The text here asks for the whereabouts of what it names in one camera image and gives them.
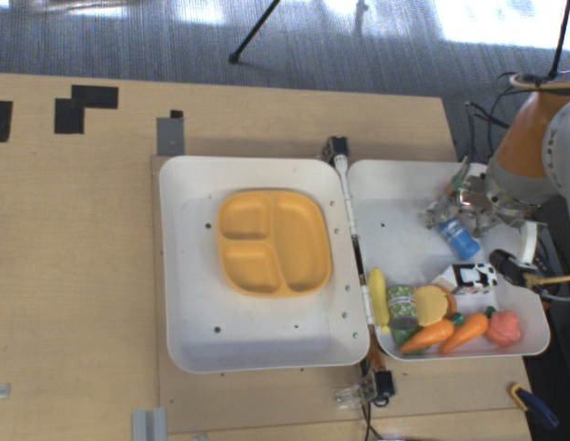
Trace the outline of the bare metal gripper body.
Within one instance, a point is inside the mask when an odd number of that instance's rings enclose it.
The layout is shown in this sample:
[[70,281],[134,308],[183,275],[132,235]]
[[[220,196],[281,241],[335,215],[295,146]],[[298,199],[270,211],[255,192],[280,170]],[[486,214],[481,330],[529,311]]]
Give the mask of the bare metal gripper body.
[[516,174],[469,175],[459,189],[462,212],[491,213],[497,223],[521,228],[542,203],[542,179]]

